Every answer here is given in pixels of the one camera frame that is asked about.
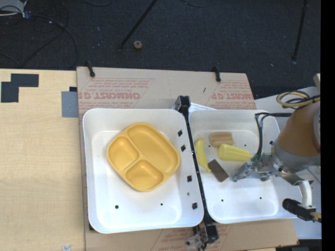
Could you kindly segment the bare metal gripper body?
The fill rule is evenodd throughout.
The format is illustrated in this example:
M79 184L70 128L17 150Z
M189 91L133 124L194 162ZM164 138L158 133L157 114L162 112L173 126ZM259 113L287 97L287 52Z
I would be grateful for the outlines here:
M277 155L254 155L251 158L253 171L256 174L261 172L272 172L272 176L281 177L293 186L300 185L304 180L297 175L297 171L289 168Z

